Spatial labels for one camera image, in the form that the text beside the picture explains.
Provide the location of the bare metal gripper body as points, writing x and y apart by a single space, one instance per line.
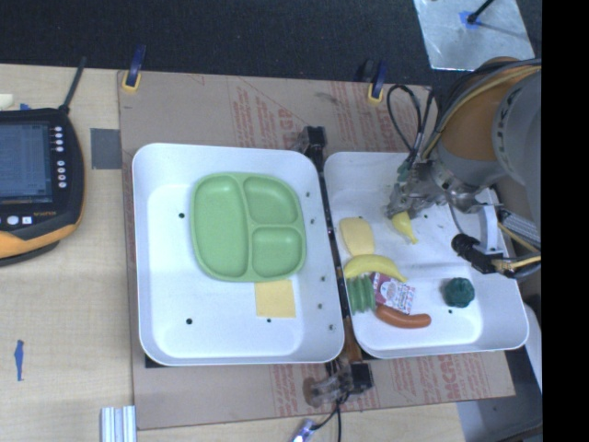
425 187

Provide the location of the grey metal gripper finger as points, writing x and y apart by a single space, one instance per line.
418 210
392 209

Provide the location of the yellow teardrop-shaped toy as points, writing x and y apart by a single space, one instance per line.
405 227

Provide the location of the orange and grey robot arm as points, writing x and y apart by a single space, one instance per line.
478 122

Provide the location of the pale yellow flat slice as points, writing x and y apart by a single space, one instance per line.
356 236

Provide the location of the white plastic tray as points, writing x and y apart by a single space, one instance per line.
437 256
170 256

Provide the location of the yellow banana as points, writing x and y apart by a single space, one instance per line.
373 264

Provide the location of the thin black rod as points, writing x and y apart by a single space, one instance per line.
330 228

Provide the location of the pink and white packet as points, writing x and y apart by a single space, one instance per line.
395 294

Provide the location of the dark green broccoli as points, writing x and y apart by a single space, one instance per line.
459 292

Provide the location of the green ribbed toy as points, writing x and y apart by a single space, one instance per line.
360 295

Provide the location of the orange sausage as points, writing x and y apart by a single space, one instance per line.
402 319

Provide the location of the yellow square cheese slice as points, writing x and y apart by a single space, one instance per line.
275 298

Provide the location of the green divided plate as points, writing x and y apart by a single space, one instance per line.
221 228

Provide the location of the brown cardboard board red print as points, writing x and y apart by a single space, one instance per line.
193 108

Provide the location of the black cylinder on white bracket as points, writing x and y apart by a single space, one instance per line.
478 251

